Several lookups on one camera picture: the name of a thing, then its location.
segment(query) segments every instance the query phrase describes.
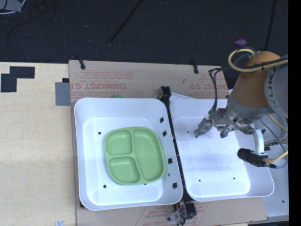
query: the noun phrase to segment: black floor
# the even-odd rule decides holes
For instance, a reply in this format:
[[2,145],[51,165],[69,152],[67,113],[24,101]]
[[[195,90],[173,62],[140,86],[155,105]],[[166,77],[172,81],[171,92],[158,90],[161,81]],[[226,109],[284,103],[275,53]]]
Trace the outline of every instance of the black floor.
[[[27,0],[0,8],[0,61],[220,65],[247,47],[288,54],[288,0]],[[238,72],[225,72],[229,88]]]

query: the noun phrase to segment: wire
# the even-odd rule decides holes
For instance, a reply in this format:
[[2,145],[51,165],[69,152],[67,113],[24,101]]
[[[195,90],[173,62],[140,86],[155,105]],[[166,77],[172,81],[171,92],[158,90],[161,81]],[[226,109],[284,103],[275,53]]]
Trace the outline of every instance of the wire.
[[287,64],[288,63],[288,59],[278,59],[278,60],[274,60],[274,61],[270,61],[268,63],[262,63],[261,65],[256,65],[254,64],[253,66],[249,66],[249,67],[239,67],[239,66],[236,66],[232,63],[232,57],[238,53],[238,52],[249,52],[250,54],[255,54],[253,50],[251,49],[248,49],[248,48],[241,48],[241,49],[237,49],[235,51],[233,51],[229,57],[228,57],[228,64],[230,65],[231,68],[237,70],[237,71],[240,71],[240,72],[255,72],[255,71],[258,71],[258,70],[263,70],[263,69],[268,69],[268,68],[271,68],[271,67],[274,67],[274,66],[278,66],[278,65],[284,65],[284,64]]
[[213,82],[213,86],[214,86],[214,94],[215,94],[215,98],[214,98],[214,104],[213,106],[211,107],[211,109],[208,111],[208,114],[209,114],[209,119],[213,119],[214,115],[215,115],[215,111],[216,111],[216,108],[217,108],[217,100],[218,100],[218,93],[217,93],[217,86],[216,86],[216,75],[217,73],[219,73],[220,71],[225,71],[225,70],[232,70],[232,68],[215,68],[215,69],[212,69],[212,70],[209,70],[209,76]]
[[55,16],[55,1],[56,0],[51,0],[51,4],[47,4],[46,0],[42,0],[42,1],[37,1],[37,3],[35,5],[33,5],[31,3],[31,0],[29,0],[30,4],[32,5],[32,8],[30,9],[29,11],[29,19],[27,21],[24,21],[20,24],[17,24],[16,26],[14,26],[13,28],[11,28],[8,33],[7,33],[7,38],[6,38],[6,46],[0,46],[0,48],[13,48],[13,49],[16,49],[18,50],[21,55],[24,57],[24,62],[26,62],[26,58],[25,58],[25,55],[16,47],[13,47],[10,45],[9,43],[9,38],[10,38],[10,35],[11,33],[19,26],[22,26],[24,24],[27,24],[27,23],[30,23],[30,22],[33,22],[33,21],[36,21],[37,19],[41,19],[43,15],[45,15],[48,11],[50,10],[53,10],[53,14],[52,16],[50,17],[49,20],[47,20],[46,22],[44,22],[43,24],[46,24],[46,23],[49,23],[50,21],[52,21],[52,19],[54,18]]
[[272,13],[271,13],[271,16],[269,17],[269,30],[268,30],[268,35],[267,35],[267,38],[265,41],[264,50],[268,50],[269,39],[270,39],[271,32],[272,32],[272,26],[273,26],[273,22],[274,22],[274,15],[275,15],[276,8],[277,8],[277,0],[274,0],[273,6],[272,6]]
[[279,160],[279,159],[281,159],[281,158],[283,158],[283,157],[286,156],[285,164],[282,165],[282,166],[276,166],[275,168],[279,169],[279,168],[284,167],[287,164],[287,161],[288,161],[288,159],[287,159],[288,150],[285,150],[284,146],[282,145],[282,143],[280,142],[280,140],[278,139],[278,137],[275,135],[275,133],[269,128],[269,126],[266,123],[264,123],[262,120],[259,120],[259,121],[273,134],[273,136],[275,137],[276,141],[279,143],[279,145],[282,147],[282,149],[284,151],[283,154],[281,154],[280,156],[278,156],[278,157],[276,157],[274,159],[264,158],[263,161],[265,161],[266,164],[269,165],[272,162],[275,162],[275,161],[277,161],[277,160]]
[[25,55],[24,55],[24,53],[22,53],[22,51],[19,50],[18,48],[13,47],[13,46],[0,46],[0,48],[13,48],[13,49],[19,51],[19,52],[20,52],[20,55],[23,57],[23,61],[26,61],[26,60],[25,60]]
[[275,123],[277,124],[283,131],[285,131],[286,133],[288,133],[288,130],[285,129],[285,127],[283,125],[281,125],[277,120],[275,120],[275,118],[273,116],[271,116],[270,114],[268,114],[268,117]]
[[[21,8],[23,7],[23,5],[25,4],[27,0],[23,0],[22,4],[21,4]],[[6,6],[7,6],[8,0],[5,1],[5,6],[4,8],[2,8],[1,10],[5,10]],[[0,15],[8,15],[8,14],[13,14],[16,11],[10,11],[10,12],[5,12],[5,13],[0,13]]]
[[[255,49],[251,48],[251,47],[244,47],[245,49],[250,49],[250,50],[253,50],[254,53],[256,53]],[[235,61],[234,61],[234,64],[237,65],[238,62],[244,58],[244,57],[249,57],[248,54],[244,54],[244,55],[241,55],[239,58],[237,58]]]
[[7,6],[7,4],[8,4],[8,0],[5,0],[4,7],[3,7],[3,8],[1,8],[1,9],[0,9],[0,11],[4,11],[4,10],[5,10],[5,8],[6,8],[6,6]]

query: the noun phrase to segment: white sink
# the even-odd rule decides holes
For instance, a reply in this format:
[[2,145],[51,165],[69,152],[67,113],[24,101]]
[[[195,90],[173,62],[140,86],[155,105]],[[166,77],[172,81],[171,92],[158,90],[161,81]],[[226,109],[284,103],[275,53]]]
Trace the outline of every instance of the white sink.
[[[225,108],[226,99],[217,108]],[[255,149],[252,135],[230,132],[226,138],[214,127],[198,138],[194,130],[214,104],[213,99],[175,99],[170,111],[188,194],[207,202],[262,197],[273,193],[274,183],[267,167],[256,167],[237,157],[239,148]]]
[[[79,197],[90,210],[175,204],[183,195],[165,105],[153,98],[83,98],[74,107]],[[141,185],[121,185],[109,174],[104,138],[112,130],[147,127],[159,137],[166,171],[158,181]]]

